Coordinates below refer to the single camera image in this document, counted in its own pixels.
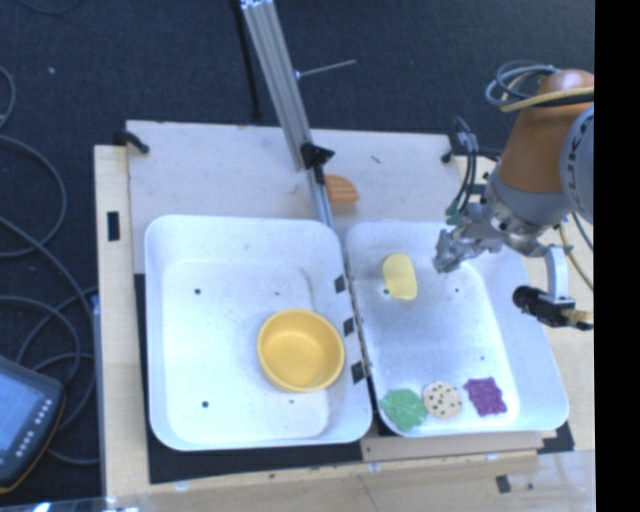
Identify yellow bowl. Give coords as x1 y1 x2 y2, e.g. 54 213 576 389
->
256 308 347 394

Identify green lettuce leaf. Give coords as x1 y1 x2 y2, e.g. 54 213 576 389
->
378 388 429 432

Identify pale wood board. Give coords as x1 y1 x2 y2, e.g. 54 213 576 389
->
93 143 595 502

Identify orange toy bread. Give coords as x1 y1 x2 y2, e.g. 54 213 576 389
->
323 173 361 206

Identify yellow oval toy food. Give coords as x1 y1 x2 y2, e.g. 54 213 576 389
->
381 252 419 302

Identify thin black and white rod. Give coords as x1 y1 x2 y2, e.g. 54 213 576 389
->
340 234 382 437

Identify biscuit with dark dots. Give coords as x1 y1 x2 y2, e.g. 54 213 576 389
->
422 380 464 421

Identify white plastic tray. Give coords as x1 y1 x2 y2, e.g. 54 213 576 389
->
143 214 374 453
343 220 571 439

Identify black cylinder on white bracket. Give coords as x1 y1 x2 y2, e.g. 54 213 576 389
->
511 243 579 329

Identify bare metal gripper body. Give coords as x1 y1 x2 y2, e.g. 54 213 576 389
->
449 198 547 259

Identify purple grapes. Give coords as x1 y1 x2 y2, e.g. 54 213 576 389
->
462 376 509 418

